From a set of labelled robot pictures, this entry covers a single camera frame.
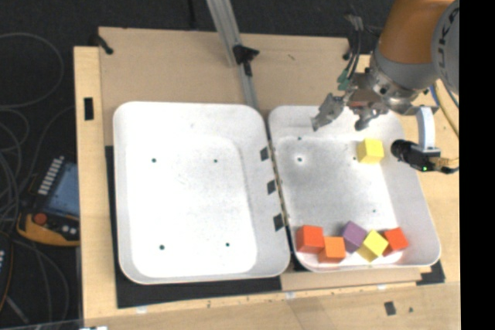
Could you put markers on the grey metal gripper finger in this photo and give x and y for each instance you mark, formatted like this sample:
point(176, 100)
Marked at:
point(326, 112)
point(365, 119)

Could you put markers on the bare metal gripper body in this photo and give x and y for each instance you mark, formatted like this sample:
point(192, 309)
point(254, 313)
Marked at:
point(381, 92)

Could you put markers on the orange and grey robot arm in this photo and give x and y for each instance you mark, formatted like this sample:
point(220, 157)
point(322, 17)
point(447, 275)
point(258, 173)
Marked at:
point(415, 23)

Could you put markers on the yellow cube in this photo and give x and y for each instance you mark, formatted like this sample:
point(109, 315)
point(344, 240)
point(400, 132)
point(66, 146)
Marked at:
point(370, 150)
point(373, 245)

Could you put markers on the white plastic tray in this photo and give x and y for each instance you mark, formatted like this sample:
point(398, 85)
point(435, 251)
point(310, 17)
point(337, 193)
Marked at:
point(185, 201)
point(340, 189)

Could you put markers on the purple cube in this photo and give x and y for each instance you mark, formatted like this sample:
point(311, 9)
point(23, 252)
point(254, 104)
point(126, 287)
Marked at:
point(354, 235)

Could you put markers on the red cube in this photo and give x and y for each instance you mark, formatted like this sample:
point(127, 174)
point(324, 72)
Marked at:
point(395, 239)
point(310, 239)

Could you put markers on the orange cube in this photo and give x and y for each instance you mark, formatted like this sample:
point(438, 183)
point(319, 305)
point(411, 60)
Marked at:
point(333, 249)

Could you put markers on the brown cardboard board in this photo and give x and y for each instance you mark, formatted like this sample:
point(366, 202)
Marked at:
point(185, 69)

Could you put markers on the black cylinder on white bracket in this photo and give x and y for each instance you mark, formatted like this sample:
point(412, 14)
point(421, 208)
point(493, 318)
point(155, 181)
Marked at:
point(419, 148)

